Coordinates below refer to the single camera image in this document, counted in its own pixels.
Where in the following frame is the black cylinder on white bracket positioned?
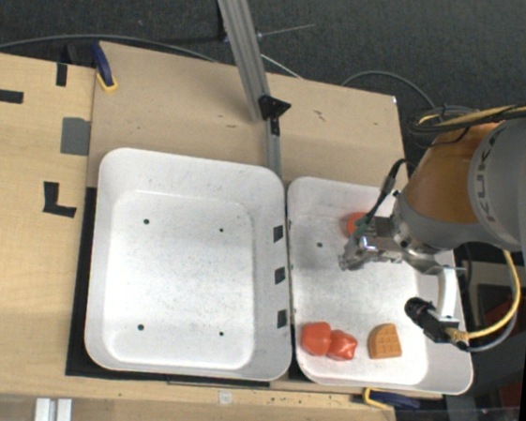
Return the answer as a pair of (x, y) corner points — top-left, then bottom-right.
(400, 262), (468, 347)

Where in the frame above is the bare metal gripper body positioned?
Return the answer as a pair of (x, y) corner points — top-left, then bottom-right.
(353, 213), (461, 278)

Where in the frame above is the red toy pepper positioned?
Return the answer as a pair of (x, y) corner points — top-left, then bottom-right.
(325, 327), (361, 364)
(298, 319), (334, 359)

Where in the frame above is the brown toy waffle biscuit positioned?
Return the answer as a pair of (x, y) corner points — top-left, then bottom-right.
(365, 320), (407, 364)

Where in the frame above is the orange-red round toy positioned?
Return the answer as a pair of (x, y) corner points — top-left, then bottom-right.
(342, 209), (370, 240)

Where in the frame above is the pale wood board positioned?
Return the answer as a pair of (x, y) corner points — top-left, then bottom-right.
(60, 40), (480, 417)

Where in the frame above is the white plastic tray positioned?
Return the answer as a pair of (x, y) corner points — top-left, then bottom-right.
(76, 144), (315, 392)
(264, 173), (496, 403)

